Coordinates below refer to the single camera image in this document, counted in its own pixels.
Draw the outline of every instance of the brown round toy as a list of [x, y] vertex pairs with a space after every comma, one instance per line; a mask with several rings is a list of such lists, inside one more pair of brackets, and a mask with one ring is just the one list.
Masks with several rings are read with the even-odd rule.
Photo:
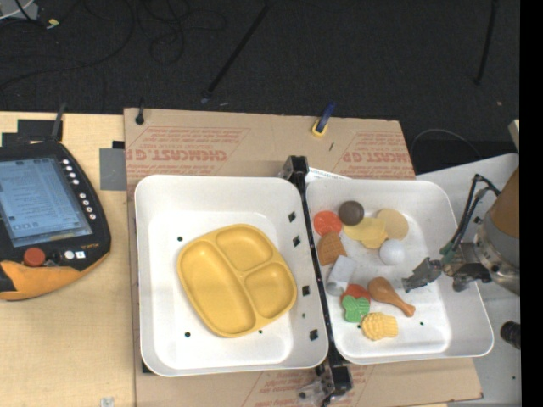
[[338, 216], [344, 225], [358, 225], [364, 218], [364, 207], [355, 200], [348, 200], [339, 207]]

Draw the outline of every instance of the button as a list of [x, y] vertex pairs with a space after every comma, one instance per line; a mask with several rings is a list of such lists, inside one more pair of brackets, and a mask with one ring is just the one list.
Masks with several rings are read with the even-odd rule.
[[28, 248], [23, 255], [25, 265], [39, 267], [45, 262], [45, 253], [40, 248]]

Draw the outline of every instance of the black fabric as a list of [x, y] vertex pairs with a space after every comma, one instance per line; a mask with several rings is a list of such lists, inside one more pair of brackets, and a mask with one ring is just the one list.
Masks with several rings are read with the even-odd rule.
[[335, 101], [334, 116], [398, 120], [418, 171], [516, 152], [520, 0], [494, 7], [479, 84], [492, 0], [277, 0], [202, 103], [268, 1], [36, 0], [38, 23], [0, 20], [0, 109], [317, 116]]

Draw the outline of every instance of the screen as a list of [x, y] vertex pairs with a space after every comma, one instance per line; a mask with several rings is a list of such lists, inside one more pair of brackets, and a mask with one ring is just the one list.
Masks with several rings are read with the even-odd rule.
[[92, 234], [55, 157], [0, 161], [0, 215], [15, 248]]

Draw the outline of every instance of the cardboard box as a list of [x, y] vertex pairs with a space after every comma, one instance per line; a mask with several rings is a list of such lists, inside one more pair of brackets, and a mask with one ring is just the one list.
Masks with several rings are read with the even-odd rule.
[[[145, 176], [277, 176], [290, 155], [309, 166], [364, 179], [414, 179], [400, 123], [331, 118], [314, 137], [316, 118], [146, 109], [125, 110], [126, 173], [137, 405], [265, 407], [297, 405], [314, 370], [258, 371], [167, 378], [144, 372], [139, 349], [137, 243], [133, 192]], [[471, 359], [350, 365], [354, 388], [336, 405], [374, 407], [478, 399]]]

